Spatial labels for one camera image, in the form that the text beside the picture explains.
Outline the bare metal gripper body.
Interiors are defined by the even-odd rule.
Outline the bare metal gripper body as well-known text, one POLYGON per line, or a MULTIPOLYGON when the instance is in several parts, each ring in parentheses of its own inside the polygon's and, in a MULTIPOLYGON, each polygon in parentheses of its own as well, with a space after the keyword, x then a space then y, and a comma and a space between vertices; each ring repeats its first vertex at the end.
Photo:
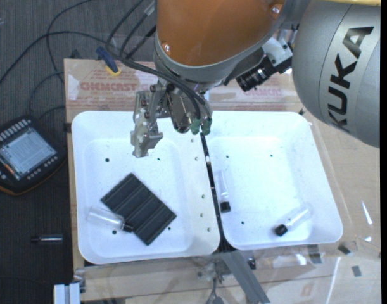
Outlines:
POLYGON ((157 83, 149 88, 149 122, 167 117, 181 134, 211 131, 212 110, 203 93, 157 83))

